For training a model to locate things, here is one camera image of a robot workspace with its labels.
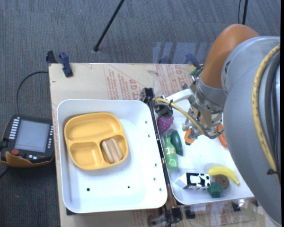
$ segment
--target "yellow cable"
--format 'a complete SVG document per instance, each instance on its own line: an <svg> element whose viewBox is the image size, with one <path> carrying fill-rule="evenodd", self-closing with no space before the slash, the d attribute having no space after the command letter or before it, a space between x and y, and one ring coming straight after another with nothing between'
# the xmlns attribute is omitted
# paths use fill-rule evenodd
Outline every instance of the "yellow cable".
<svg viewBox="0 0 284 227"><path fill-rule="evenodd" d="M179 106L171 103L169 100L167 99L163 99L161 97L158 97L156 100L155 100L157 103L166 103L166 104L170 104L171 107L177 109L178 111L180 111L182 114L184 114L194 125L195 127L203 134L203 135L206 135L206 133L204 132L204 130L200 127L200 125L198 125L194 119L187 113L185 112L182 108L180 108ZM214 134L210 134L210 136L215 136L217 133L220 133L220 132L216 132Z"/></svg>
<svg viewBox="0 0 284 227"><path fill-rule="evenodd" d="M254 121L254 125L257 132L257 137L259 139L260 145L262 147L262 150L264 152L264 155L271 167L272 170L275 172L277 171L277 167L274 161L274 158L272 156L272 153L270 151L270 148L268 146L267 139L264 134L264 130L262 127L261 119L260 119L260 113L259 113L259 88L262 76L264 74L264 71L266 67L268 66L269 61L271 58L280 50L280 44L277 45L275 48L273 48L262 60L262 62L259 65L259 68L255 74L255 78L253 81L252 86L252 94L251 94L251 107L252 107L252 117Z"/></svg>

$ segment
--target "yellow divided bowl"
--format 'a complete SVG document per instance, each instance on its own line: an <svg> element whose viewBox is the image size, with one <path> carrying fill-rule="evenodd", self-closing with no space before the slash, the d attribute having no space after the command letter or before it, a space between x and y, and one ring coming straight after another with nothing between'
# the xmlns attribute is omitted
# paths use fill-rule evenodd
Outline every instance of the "yellow divided bowl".
<svg viewBox="0 0 284 227"><path fill-rule="evenodd" d="M84 170L96 170L123 162L128 155L128 143L123 127L111 113L98 112L75 116L64 127L64 138L73 163ZM113 139L122 158L110 163L102 142Z"/></svg>

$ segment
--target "toy banana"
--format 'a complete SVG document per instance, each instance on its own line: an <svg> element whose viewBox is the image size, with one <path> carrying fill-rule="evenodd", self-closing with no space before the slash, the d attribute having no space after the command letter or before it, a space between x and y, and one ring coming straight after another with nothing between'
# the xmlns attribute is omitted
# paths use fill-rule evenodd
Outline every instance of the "toy banana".
<svg viewBox="0 0 284 227"><path fill-rule="evenodd" d="M213 176L224 175L224 176L232 179L237 185L240 184L240 182L236 178L234 171L231 170L230 168L226 167L226 166L222 166L222 165L213 166L208 170L207 173L209 175L213 175Z"/></svg>

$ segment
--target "gray carpet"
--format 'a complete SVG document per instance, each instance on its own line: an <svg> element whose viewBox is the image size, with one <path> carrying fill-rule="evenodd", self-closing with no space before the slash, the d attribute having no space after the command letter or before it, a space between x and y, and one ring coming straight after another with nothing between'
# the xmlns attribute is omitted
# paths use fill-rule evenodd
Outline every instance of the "gray carpet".
<svg viewBox="0 0 284 227"><path fill-rule="evenodd" d="M66 52L71 62L203 63L219 33L242 23L245 0L125 0L99 46L120 0L0 0L0 140L16 113L17 88L30 73L47 71L46 56ZM280 36L281 0L248 0L245 24ZM19 91L22 114L51 117L47 74ZM0 174L6 167L0 163ZM58 227L55 163L9 169L0 178L0 227Z"/></svg>

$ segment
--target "green bottle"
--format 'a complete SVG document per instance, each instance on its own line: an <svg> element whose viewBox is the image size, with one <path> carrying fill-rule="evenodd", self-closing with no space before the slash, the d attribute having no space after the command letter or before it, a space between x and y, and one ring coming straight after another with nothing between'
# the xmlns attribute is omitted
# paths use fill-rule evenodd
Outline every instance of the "green bottle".
<svg viewBox="0 0 284 227"><path fill-rule="evenodd" d="M176 148L171 143L170 135L164 135L165 145L163 147L165 161L168 169L178 168L178 157L176 154Z"/></svg>

